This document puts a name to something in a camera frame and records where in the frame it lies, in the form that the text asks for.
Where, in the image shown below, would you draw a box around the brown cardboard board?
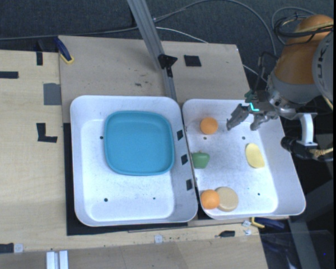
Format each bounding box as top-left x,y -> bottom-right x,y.
58,35 -> 291,234

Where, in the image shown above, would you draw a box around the white plastic tray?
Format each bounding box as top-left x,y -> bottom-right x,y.
181,98 -> 307,221
69,94 -> 199,228

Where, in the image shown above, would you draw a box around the orange toy fruit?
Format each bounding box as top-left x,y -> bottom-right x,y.
200,189 -> 221,210

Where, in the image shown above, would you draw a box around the black cylinder on white bracket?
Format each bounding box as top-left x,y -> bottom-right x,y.
280,112 -> 330,162

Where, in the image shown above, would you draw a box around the green toy pepper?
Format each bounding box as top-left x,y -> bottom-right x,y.
190,150 -> 211,170

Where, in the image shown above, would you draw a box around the orange ball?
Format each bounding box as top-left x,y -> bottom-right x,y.
199,117 -> 220,136

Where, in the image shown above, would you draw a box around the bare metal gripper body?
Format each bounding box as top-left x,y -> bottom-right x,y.
251,90 -> 297,120

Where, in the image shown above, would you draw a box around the beige round biscuit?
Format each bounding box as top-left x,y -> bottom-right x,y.
214,186 -> 240,213

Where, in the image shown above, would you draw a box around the blue plate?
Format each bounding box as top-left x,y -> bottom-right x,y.
104,110 -> 175,177

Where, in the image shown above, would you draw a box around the yellow oval slice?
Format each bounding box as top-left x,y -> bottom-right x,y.
244,142 -> 266,169

